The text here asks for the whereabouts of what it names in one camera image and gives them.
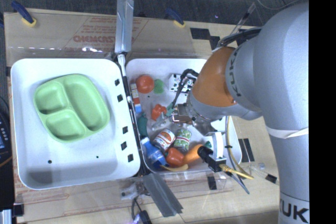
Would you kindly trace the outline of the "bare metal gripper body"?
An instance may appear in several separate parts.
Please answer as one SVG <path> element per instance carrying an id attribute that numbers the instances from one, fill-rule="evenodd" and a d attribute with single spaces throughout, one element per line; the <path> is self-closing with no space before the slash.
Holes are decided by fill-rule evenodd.
<path id="1" fill-rule="evenodd" d="M 174 123 L 192 125 L 203 136 L 211 136 L 215 132 L 212 120 L 198 113 L 189 103 L 178 104 L 173 110 L 171 119 Z"/>

